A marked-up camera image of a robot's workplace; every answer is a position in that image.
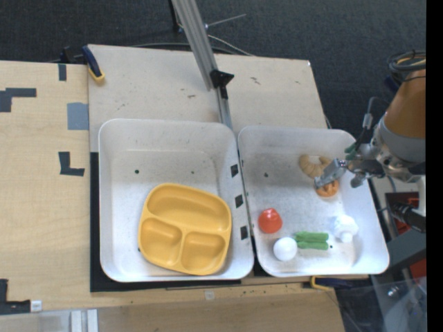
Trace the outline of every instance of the divided yellow plate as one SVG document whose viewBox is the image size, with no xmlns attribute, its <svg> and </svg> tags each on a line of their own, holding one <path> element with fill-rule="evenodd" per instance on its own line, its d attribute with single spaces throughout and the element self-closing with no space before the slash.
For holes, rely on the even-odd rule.
<svg viewBox="0 0 443 332">
<path fill-rule="evenodd" d="M 197 188 L 164 183 L 147 196 L 138 225 L 138 247 L 157 266 L 210 275 L 228 252 L 232 220 L 220 197 Z"/>
</svg>

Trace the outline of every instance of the white egg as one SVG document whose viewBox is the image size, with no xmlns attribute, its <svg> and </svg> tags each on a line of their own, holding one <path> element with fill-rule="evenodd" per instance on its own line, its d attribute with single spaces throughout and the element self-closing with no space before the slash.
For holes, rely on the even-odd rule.
<svg viewBox="0 0 443 332">
<path fill-rule="evenodd" d="M 274 243 L 274 255 L 280 261 L 289 261 L 297 254 L 297 243 L 292 237 L 282 237 Z"/>
</svg>

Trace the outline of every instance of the toy tomato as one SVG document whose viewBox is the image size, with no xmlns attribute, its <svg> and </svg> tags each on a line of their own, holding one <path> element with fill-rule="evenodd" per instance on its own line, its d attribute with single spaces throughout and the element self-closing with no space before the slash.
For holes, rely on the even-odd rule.
<svg viewBox="0 0 443 332">
<path fill-rule="evenodd" d="M 273 234 L 282 227 L 283 221 L 277 210 L 270 207 L 262 211 L 258 217 L 258 225 L 263 232 Z"/>
</svg>

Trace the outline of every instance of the light wood surface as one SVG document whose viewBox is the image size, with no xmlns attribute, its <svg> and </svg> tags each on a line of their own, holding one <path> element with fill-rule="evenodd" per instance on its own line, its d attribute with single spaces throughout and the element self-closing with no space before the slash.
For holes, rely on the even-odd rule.
<svg viewBox="0 0 443 332">
<path fill-rule="evenodd" d="M 159 304 L 150 306 L 159 312 L 151 315 L 158 315 L 156 321 L 166 319 L 171 306 L 186 320 L 191 305 L 174 304 L 193 302 L 206 311 L 200 324 L 219 311 L 231 321 L 229 313 L 238 314 L 245 303 L 238 323 L 256 331 L 264 318 L 261 308 L 273 311 L 277 306 L 281 318 L 304 316 L 305 326 L 322 308 L 328 314 L 324 320 L 337 328 L 329 331 L 342 330 L 333 293 L 303 288 L 306 277 L 251 275 L 239 286 L 90 293 L 89 132 L 68 130 L 66 112 L 68 103 L 89 103 L 89 77 L 83 65 L 67 65 L 66 70 L 67 81 L 59 81 L 57 64 L 0 62 L 0 90 L 37 89 L 36 98 L 13 98 L 11 112 L 0 113 L 0 277 L 9 279 L 8 300 L 41 300 L 45 311 Z M 85 168 L 84 176 L 61 175 L 59 151 L 69 151 L 71 166 Z M 282 309 L 286 303 L 300 312 L 291 315 L 290 308 Z M 255 316 L 253 323 L 248 314 Z M 218 320 L 213 330 L 223 323 Z"/>
</svg>

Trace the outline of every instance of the green vegetable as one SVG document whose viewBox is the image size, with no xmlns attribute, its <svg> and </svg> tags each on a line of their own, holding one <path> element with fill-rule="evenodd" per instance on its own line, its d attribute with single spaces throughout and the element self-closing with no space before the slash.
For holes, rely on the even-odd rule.
<svg viewBox="0 0 443 332">
<path fill-rule="evenodd" d="M 329 239 L 329 234 L 327 232 L 300 231 L 296 233 L 295 239 L 297 242 L 325 242 Z"/>
<path fill-rule="evenodd" d="M 324 250 L 329 248 L 327 242 L 307 242 L 307 241 L 297 241 L 298 248 L 313 248 L 314 250 Z"/>
</svg>

